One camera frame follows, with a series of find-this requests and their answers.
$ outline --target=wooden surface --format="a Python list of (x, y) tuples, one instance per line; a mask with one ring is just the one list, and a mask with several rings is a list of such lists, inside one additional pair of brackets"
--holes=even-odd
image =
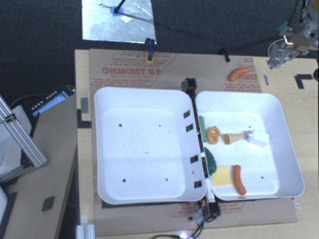
[[(17, 192), (4, 239), (57, 239), (76, 163), (75, 95), (39, 117), (33, 140), (48, 162), (5, 188)], [(54, 196), (51, 210), (42, 212)]]
[[(89, 84), (88, 68), (89, 51), (77, 51), (77, 80), (84, 81), (86, 88)], [(318, 168), (318, 82), (315, 80), (303, 80), (304, 89), (298, 89), (294, 76), (296, 74), (312, 74), (318, 67), (315, 60), (294, 59), (282, 69), (270, 70), (267, 66), (267, 58), (254, 58), (256, 72), (260, 81), (262, 92), (276, 96), (283, 107), (287, 126), (291, 134), (297, 159), (305, 181), (305, 192), (295, 199), (301, 208), (297, 210), (297, 223), (274, 224), (250, 227), (235, 227), (221, 229), (204, 229), (200, 239), (255, 239), (255, 238), (317, 238), (319, 235), (319, 168)], [(77, 82), (77, 90), (82, 88)], [(79, 135), (78, 141), (82, 146), (88, 146), (92, 139), (86, 134)], [(82, 152), (79, 147), (80, 172), (80, 214), (89, 215), (89, 223), (94, 223), (92, 215), (93, 208), (93, 175), (90, 167), (92, 162), (92, 150), (86, 149)], [(98, 237), (98, 239), (150, 239), (155, 234), (120, 235), (109, 237)]]

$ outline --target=robotic hand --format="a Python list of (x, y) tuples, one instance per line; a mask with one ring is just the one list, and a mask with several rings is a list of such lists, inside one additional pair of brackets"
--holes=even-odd
[[(299, 0), (295, 2), (294, 12)], [(282, 39), (272, 43), (268, 48), (270, 69), (281, 68), (288, 60), (298, 55), (306, 55), (309, 49), (318, 50), (319, 0), (304, 0), (304, 9), (299, 23), (292, 24), (293, 14), (279, 28)]]

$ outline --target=ice cream cone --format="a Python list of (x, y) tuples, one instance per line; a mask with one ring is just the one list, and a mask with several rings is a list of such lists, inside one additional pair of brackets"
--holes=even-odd
[(223, 140), (225, 144), (231, 144), (244, 138), (245, 135), (243, 133), (228, 133), (223, 135)]

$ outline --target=silver metal sheet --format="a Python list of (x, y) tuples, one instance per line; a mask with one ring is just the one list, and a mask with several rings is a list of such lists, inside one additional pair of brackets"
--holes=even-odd
[(82, 0), (84, 40), (144, 43), (156, 41), (151, 0), (126, 0), (123, 14), (114, 16), (111, 7), (121, 0)]

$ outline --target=pretzel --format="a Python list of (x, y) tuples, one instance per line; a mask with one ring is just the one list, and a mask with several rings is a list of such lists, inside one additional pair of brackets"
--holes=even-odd
[(218, 137), (220, 136), (220, 131), (217, 127), (213, 126), (207, 130), (207, 141), (211, 144), (218, 143)]

